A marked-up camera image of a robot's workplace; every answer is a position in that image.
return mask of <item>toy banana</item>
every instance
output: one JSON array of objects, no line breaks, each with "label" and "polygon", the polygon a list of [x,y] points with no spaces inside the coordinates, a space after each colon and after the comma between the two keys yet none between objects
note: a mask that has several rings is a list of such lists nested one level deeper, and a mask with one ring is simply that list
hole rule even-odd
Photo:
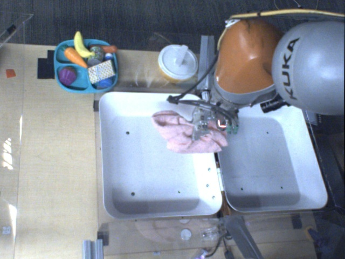
[{"label": "toy banana", "polygon": [[79,31],[76,32],[74,36],[74,48],[83,58],[88,58],[95,55],[94,52],[90,52],[88,49],[86,49],[86,47],[84,46],[82,35]]}]

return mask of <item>orange carrot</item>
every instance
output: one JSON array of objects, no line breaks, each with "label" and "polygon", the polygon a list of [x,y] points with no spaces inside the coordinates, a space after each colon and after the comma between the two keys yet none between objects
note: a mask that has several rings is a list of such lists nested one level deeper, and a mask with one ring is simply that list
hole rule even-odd
[{"label": "orange carrot", "polygon": [[97,46],[101,47],[104,53],[116,53],[118,48],[115,45],[90,45],[90,48]]},{"label": "orange carrot", "polygon": [[72,63],[78,64],[81,67],[87,68],[86,62],[78,54],[78,52],[72,47],[66,47],[64,51],[65,57]]}]

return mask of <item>pink cloth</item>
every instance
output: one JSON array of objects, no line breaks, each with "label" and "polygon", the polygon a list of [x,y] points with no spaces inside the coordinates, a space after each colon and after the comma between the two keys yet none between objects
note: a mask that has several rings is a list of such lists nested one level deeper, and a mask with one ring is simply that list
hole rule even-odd
[{"label": "pink cloth", "polygon": [[152,121],[160,135],[168,141],[167,148],[176,153],[216,153],[227,146],[226,132],[217,129],[209,122],[210,132],[193,141],[194,125],[174,111],[159,111],[153,114]]}]

